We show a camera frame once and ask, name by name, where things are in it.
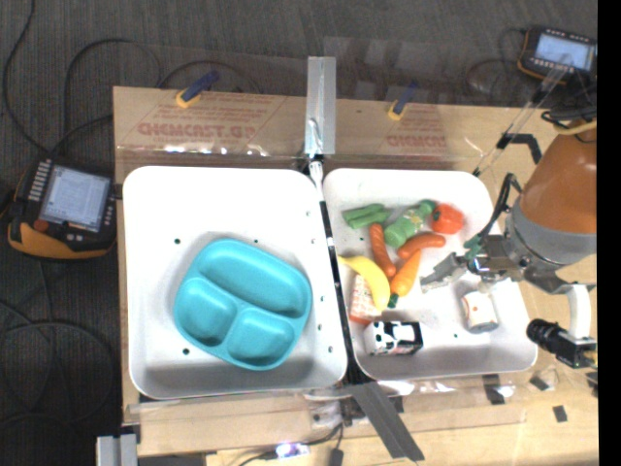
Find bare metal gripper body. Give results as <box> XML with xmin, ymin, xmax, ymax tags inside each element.
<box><xmin>466</xmin><ymin>234</ymin><xmax>531</xmax><ymax>283</ymax></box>

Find orange toy carrot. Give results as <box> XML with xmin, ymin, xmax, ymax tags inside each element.
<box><xmin>387</xmin><ymin>249</ymin><xmax>424</xmax><ymax>310</ymax></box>

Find orange toy sausage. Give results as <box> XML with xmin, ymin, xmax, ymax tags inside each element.
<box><xmin>397</xmin><ymin>232</ymin><xmax>447</xmax><ymax>261</ymax></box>
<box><xmin>368</xmin><ymin>222</ymin><xmax>398</xmax><ymax>280</ymax></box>

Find orange toy pepper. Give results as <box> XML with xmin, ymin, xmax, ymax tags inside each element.
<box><xmin>431</xmin><ymin>203</ymin><xmax>466</xmax><ymax>236</ymax></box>

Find white can orange print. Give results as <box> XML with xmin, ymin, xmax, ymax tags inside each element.
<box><xmin>459</xmin><ymin>289</ymin><xmax>501</xmax><ymax>335</ymax></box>

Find green plastic bottle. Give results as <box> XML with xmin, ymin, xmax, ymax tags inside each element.
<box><xmin>383</xmin><ymin>199</ymin><xmax>438</xmax><ymax>250</ymax></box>

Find yellow banana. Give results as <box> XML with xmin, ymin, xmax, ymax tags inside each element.
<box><xmin>337</xmin><ymin>254</ymin><xmax>392</xmax><ymax>312</ymax></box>

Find white plastic tray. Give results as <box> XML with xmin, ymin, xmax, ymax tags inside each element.
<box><xmin>121</xmin><ymin>165</ymin><xmax>349</xmax><ymax>401</ymax></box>
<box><xmin>321</xmin><ymin>167</ymin><xmax>539</xmax><ymax>382</ymax></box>

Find black and white carton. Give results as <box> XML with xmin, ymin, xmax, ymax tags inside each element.
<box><xmin>363</xmin><ymin>319</ymin><xmax>425</xmax><ymax>357</ymax></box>

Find orange and white packet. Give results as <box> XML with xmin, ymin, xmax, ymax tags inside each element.
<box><xmin>348</xmin><ymin>274</ymin><xmax>384</xmax><ymax>326</ymax></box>

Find green bean pods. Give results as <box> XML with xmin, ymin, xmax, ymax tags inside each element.
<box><xmin>341</xmin><ymin>203</ymin><xmax>392</xmax><ymax>230</ymax></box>

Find blue divided plate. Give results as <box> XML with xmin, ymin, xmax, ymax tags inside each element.
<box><xmin>173</xmin><ymin>238</ymin><xmax>313</xmax><ymax>372</ymax></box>

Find brown cardboard board red print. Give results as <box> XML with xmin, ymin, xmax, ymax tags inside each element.
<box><xmin>112</xmin><ymin>84</ymin><xmax>598</xmax><ymax>457</ymax></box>

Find black cylinder on white bracket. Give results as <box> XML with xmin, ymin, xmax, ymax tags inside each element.
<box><xmin>526</xmin><ymin>282</ymin><xmax>598</xmax><ymax>370</ymax></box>

